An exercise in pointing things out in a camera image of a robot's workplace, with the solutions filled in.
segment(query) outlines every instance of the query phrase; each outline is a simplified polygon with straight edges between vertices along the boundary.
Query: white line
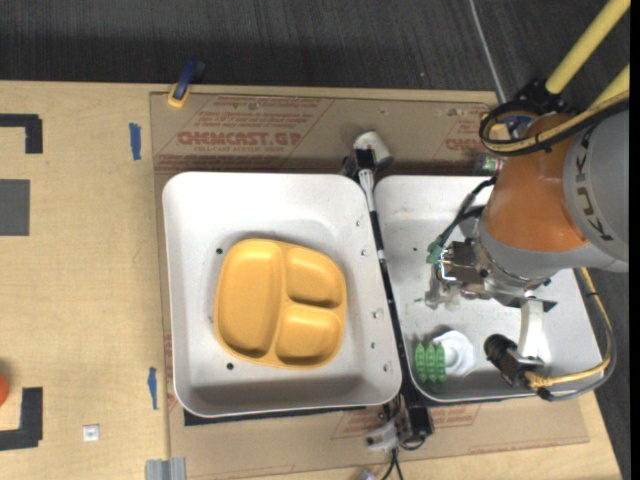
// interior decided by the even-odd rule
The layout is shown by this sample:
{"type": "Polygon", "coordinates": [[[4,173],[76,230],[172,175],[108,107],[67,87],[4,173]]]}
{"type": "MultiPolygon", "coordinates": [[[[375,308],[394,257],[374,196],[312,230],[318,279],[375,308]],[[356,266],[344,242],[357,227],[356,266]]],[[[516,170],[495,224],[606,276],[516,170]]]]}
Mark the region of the white line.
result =
{"type": "Polygon", "coordinates": [[[489,51],[489,45],[487,44],[487,40],[484,37],[484,32],[482,32],[482,26],[480,25],[480,18],[478,17],[478,11],[476,10],[476,4],[473,0],[469,0],[469,5],[471,6],[471,14],[473,14],[473,21],[476,22],[476,28],[478,30],[478,34],[480,35],[480,41],[482,42],[482,48],[484,49],[484,53],[487,57],[487,61],[489,62],[489,69],[491,69],[491,75],[493,76],[493,81],[496,85],[496,92],[498,93],[498,100],[500,103],[504,103],[506,98],[504,97],[504,91],[502,90],[502,84],[500,83],[500,79],[498,78],[498,72],[496,71],[496,67],[493,64],[493,58],[491,57],[491,52],[489,51]]]}

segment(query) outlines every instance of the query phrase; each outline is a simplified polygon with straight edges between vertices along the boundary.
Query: yellow cable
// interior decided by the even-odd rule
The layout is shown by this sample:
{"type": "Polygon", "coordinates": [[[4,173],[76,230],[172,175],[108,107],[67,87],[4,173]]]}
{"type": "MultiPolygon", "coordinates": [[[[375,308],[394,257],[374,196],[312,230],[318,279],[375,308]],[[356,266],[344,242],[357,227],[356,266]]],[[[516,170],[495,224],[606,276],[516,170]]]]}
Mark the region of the yellow cable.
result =
{"type": "Polygon", "coordinates": [[[609,0],[551,74],[546,89],[560,94],[631,6],[631,0],[609,0]]]}
{"type": "MultiPolygon", "coordinates": [[[[590,293],[593,296],[593,299],[596,302],[598,310],[602,314],[602,317],[604,318],[604,321],[607,324],[609,331],[613,332],[611,328],[611,321],[609,320],[609,316],[607,315],[607,312],[604,309],[602,301],[600,300],[600,296],[596,292],[596,287],[593,284],[593,280],[591,279],[591,276],[589,275],[588,270],[586,268],[581,268],[579,272],[588,290],[588,293],[590,293]]],[[[565,382],[571,382],[574,380],[580,380],[580,379],[585,379],[587,377],[591,377],[592,375],[595,375],[603,371],[607,366],[609,366],[610,363],[611,363],[611,340],[609,339],[609,334],[607,334],[607,350],[605,352],[604,358],[602,362],[600,362],[600,364],[594,366],[593,368],[589,368],[588,370],[583,370],[581,372],[561,375],[559,377],[547,377],[547,376],[529,371],[529,372],[525,372],[525,377],[529,381],[529,387],[531,387],[532,389],[538,389],[542,387],[553,386],[555,384],[562,384],[565,382]]]]}
{"type": "Polygon", "coordinates": [[[580,124],[586,119],[592,117],[594,114],[597,114],[598,112],[606,110],[607,108],[613,105],[617,105],[618,103],[629,99],[629,96],[630,96],[629,90],[626,90],[614,96],[613,98],[609,98],[608,100],[605,100],[597,105],[596,104],[592,105],[587,110],[585,110],[582,114],[578,114],[577,116],[573,117],[572,119],[569,119],[568,121],[562,123],[561,125],[556,126],[555,128],[552,128],[545,132],[539,133],[537,135],[534,135],[533,137],[520,139],[517,142],[504,142],[503,144],[496,144],[496,143],[488,144],[487,142],[484,142],[484,145],[485,147],[487,147],[487,149],[489,149],[493,153],[500,154],[500,153],[510,153],[514,151],[521,151],[523,149],[534,147],[538,144],[544,144],[546,141],[553,139],[554,137],[564,132],[565,130],[568,130],[569,128],[573,128],[574,126],[580,124]]]}
{"type": "Polygon", "coordinates": [[[596,98],[596,100],[591,104],[591,106],[599,105],[603,101],[613,98],[614,96],[620,94],[621,92],[628,91],[631,85],[631,64],[627,64],[627,66],[618,73],[618,76],[615,77],[611,83],[607,86],[607,88],[602,91],[602,94],[596,98]]]}

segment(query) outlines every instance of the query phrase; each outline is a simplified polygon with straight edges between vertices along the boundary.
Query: black corner marker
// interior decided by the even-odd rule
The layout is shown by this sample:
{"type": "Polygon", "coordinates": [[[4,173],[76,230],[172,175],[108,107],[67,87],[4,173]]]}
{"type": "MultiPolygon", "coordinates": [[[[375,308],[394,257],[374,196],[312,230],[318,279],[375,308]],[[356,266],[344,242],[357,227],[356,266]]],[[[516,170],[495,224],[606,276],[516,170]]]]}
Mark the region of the black corner marker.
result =
{"type": "Polygon", "coordinates": [[[42,119],[38,114],[0,114],[0,127],[24,128],[24,152],[42,154],[42,119]]]}
{"type": "Polygon", "coordinates": [[[0,451],[36,448],[42,440],[42,388],[23,388],[20,428],[0,432],[0,451]]]}

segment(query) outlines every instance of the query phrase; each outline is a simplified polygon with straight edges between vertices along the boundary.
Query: gray square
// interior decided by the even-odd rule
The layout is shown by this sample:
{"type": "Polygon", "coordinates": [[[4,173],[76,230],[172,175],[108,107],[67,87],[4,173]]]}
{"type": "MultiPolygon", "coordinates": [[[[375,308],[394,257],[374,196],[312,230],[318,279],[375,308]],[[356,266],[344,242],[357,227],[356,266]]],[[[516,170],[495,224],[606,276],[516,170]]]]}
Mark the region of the gray square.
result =
{"type": "Polygon", "coordinates": [[[0,236],[29,236],[30,180],[0,180],[0,236]]]}

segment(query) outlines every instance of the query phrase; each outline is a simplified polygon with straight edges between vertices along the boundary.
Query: blue tape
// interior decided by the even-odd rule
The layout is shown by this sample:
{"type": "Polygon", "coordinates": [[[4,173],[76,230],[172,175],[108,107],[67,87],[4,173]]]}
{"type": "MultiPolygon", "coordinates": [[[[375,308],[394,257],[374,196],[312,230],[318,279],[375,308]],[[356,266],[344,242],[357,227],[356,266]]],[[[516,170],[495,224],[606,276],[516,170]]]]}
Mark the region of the blue tape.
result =
{"type": "Polygon", "coordinates": [[[131,142],[131,153],[134,160],[142,160],[140,150],[142,149],[142,138],[140,136],[140,126],[135,123],[129,123],[129,137],[131,142]]]}
{"type": "Polygon", "coordinates": [[[149,376],[147,377],[147,386],[149,386],[149,393],[151,393],[151,403],[153,404],[153,410],[158,410],[158,381],[156,380],[156,369],[152,366],[149,368],[149,376]]]}

